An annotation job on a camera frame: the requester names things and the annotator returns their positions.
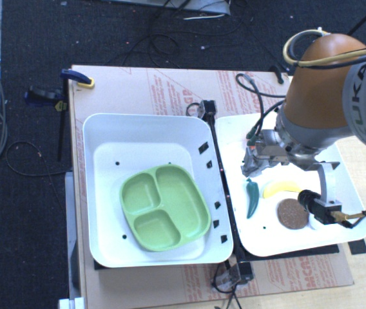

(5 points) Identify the black block with thin wires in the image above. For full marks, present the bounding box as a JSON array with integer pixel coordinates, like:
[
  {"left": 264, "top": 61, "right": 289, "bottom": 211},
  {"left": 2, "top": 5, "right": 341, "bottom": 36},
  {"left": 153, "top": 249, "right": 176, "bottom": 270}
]
[
  {"left": 225, "top": 260, "right": 255, "bottom": 285},
  {"left": 198, "top": 100, "right": 218, "bottom": 120}
]

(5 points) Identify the thin black rod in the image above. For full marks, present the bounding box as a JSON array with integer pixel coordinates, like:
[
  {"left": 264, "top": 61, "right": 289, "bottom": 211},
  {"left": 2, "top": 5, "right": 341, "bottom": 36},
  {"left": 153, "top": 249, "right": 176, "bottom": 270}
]
[{"left": 203, "top": 113, "right": 246, "bottom": 264}]

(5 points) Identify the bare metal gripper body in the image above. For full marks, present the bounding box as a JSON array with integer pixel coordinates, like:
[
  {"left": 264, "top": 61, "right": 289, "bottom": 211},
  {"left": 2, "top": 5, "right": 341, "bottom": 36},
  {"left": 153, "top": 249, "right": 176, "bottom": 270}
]
[{"left": 253, "top": 129, "right": 322, "bottom": 171}]

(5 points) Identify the green divided plate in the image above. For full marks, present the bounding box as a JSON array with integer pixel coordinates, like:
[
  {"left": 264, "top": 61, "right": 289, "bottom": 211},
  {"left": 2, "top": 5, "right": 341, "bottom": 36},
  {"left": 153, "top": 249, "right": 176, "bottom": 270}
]
[{"left": 119, "top": 164, "right": 212, "bottom": 252}]

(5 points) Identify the brown round biscuit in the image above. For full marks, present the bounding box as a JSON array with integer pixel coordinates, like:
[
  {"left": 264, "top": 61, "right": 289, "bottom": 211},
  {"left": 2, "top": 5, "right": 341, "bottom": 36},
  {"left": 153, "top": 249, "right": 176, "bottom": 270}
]
[{"left": 276, "top": 198, "right": 311, "bottom": 230}]

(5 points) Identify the white plastic tray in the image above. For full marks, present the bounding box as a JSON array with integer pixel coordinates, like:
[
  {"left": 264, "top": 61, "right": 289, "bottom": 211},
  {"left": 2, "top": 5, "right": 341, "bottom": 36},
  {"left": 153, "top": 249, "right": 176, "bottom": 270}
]
[
  {"left": 82, "top": 113, "right": 235, "bottom": 268},
  {"left": 216, "top": 112, "right": 366, "bottom": 258}
]

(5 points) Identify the brown cardboard board red print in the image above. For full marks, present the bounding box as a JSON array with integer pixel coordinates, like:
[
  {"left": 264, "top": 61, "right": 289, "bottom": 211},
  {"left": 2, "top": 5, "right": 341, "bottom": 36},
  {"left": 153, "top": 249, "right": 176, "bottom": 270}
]
[{"left": 70, "top": 64, "right": 355, "bottom": 309}]

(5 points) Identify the green chili pepper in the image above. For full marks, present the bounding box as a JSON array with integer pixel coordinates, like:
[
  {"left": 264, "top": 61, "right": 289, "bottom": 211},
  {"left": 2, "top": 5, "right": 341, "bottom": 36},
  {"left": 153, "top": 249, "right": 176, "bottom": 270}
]
[{"left": 246, "top": 177, "right": 260, "bottom": 220}]

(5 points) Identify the black cylinder on white bracket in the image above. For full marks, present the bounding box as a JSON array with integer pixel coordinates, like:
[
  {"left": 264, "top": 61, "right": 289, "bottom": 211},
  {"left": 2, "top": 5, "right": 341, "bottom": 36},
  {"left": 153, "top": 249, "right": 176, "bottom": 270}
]
[{"left": 297, "top": 161, "right": 343, "bottom": 226}]

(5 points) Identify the yellow banana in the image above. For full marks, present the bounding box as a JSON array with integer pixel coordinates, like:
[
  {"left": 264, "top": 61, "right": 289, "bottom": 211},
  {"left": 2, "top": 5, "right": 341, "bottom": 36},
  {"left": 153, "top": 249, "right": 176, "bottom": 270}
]
[{"left": 262, "top": 180, "right": 303, "bottom": 200}]

